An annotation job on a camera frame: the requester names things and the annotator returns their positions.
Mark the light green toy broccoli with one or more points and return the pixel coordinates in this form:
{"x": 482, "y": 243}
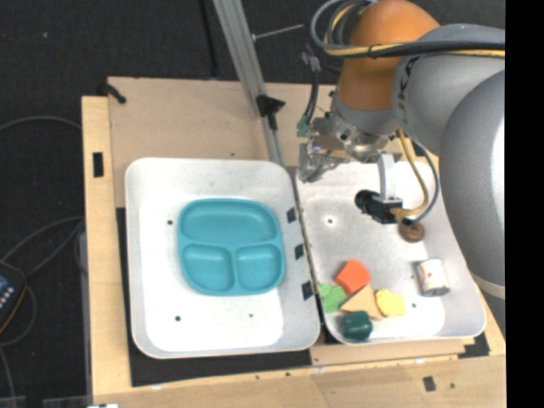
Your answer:
{"x": 330, "y": 297}

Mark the dark green toy pepper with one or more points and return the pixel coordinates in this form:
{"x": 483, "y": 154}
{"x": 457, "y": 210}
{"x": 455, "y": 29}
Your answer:
{"x": 357, "y": 325}

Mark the orange toy food piece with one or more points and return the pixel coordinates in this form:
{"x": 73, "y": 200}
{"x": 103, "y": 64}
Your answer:
{"x": 352, "y": 276}

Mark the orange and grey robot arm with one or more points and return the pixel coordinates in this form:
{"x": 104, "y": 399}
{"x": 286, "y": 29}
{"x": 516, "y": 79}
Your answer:
{"x": 459, "y": 113}

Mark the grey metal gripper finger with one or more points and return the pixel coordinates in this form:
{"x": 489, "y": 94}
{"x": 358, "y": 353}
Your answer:
{"x": 307, "y": 165}
{"x": 328, "y": 161}

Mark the pale brown flat board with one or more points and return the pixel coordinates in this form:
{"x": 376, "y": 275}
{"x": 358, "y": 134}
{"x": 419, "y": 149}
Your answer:
{"x": 178, "y": 117}

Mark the blue divided plate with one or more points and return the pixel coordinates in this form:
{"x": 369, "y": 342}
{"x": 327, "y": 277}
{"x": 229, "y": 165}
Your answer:
{"x": 229, "y": 245}

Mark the small white can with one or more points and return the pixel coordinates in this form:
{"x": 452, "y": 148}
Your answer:
{"x": 432, "y": 277}

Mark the brown round biscuit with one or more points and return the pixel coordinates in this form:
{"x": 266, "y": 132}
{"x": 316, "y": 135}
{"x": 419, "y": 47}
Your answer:
{"x": 412, "y": 232}

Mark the yellow toy food piece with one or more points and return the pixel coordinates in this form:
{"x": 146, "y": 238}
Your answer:
{"x": 391, "y": 303}

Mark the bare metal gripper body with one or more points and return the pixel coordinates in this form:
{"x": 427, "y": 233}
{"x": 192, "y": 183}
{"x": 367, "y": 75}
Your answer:
{"x": 340, "y": 139}

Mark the white plastic tray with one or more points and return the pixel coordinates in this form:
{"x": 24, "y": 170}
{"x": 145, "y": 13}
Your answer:
{"x": 212, "y": 321}
{"x": 374, "y": 245}

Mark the tan toy pizza slice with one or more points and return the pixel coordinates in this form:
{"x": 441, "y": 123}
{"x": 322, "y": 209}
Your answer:
{"x": 364, "y": 302}

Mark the thin black and white rod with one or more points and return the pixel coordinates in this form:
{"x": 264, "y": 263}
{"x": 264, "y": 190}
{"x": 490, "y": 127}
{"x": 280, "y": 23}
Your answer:
{"x": 307, "y": 245}

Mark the black cylinder on white bracket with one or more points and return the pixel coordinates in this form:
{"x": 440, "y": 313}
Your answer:
{"x": 380, "y": 205}

